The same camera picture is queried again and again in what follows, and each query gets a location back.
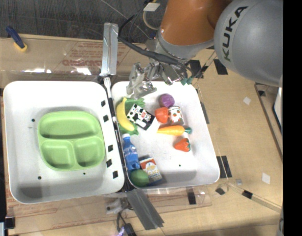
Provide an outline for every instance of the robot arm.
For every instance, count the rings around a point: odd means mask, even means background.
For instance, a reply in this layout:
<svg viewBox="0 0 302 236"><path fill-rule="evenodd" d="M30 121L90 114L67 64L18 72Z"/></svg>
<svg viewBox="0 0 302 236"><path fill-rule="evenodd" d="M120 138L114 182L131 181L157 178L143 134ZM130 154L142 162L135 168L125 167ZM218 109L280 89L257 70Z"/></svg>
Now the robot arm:
<svg viewBox="0 0 302 236"><path fill-rule="evenodd" d="M190 84L187 62L213 45L229 69L279 86L282 28L283 0L168 0L156 38L146 42L150 64L133 65L127 93L139 98L154 92L151 81L157 78Z"/></svg>

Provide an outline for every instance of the plastic water bottle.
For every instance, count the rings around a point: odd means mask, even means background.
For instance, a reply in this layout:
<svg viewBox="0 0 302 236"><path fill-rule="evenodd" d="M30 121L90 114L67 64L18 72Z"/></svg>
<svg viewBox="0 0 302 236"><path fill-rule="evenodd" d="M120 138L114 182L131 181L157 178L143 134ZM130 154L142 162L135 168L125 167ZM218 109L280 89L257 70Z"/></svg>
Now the plastic water bottle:
<svg viewBox="0 0 302 236"><path fill-rule="evenodd" d="M137 149L131 143L129 134L123 134L122 139L124 140L124 145L122 150L125 155L125 161L126 161L128 173L131 173L134 170L140 169Z"/></svg>

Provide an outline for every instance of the white sticker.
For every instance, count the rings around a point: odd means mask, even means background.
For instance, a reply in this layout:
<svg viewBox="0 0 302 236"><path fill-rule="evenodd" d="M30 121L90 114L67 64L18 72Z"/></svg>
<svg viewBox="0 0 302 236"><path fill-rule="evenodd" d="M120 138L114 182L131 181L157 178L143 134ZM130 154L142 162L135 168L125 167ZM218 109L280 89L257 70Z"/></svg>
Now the white sticker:
<svg viewBox="0 0 302 236"><path fill-rule="evenodd" d="M270 184L270 176L267 175L266 173L263 173L262 181L267 183L267 184Z"/></svg>
<svg viewBox="0 0 302 236"><path fill-rule="evenodd" d="M250 104L251 99L249 99L248 97L245 97L245 99L243 100L244 103L246 103L247 105Z"/></svg>
<svg viewBox="0 0 302 236"><path fill-rule="evenodd" d="M236 179L236 184L237 185L242 185L242 180L241 179Z"/></svg>
<svg viewBox="0 0 302 236"><path fill-rule="evenodd" d="M156 11L160 6L157 2L149 2L147 6L143 9L144 11Z"/></svg>

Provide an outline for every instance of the green divided plate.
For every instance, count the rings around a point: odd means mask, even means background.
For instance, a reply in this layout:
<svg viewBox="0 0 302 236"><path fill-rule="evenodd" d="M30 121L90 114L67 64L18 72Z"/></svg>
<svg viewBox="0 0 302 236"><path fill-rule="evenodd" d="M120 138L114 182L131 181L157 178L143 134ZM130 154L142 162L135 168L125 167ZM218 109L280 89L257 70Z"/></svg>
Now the green divided plate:
<svg viewBox="0 0 302 236"><path fill-rule="evenodd" d="M84 111L45 114L38 123L38 144L45 164L58 171L91 168L105 157L101 125Z"/></svg>

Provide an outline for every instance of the juice box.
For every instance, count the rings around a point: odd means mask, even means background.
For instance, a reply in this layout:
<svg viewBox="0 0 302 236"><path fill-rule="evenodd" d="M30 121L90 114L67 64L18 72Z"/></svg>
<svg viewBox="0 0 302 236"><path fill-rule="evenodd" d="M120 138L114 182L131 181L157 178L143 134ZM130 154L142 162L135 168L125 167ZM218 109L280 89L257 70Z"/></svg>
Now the juice box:
<svg viewBox="0 0 302 236"><path fill-rule="evenodd" d="M153 157L140 161L141 168L148 173L150 184L153 184L162 179L161 173L157 168Z"/></svg>
<svg viewBox="0 0 302 236"><path fill-rule="evenodd" d="M144 130L147 130L151 126L155 116L137 104L133 104L127 114L127 118Z"/></svg>

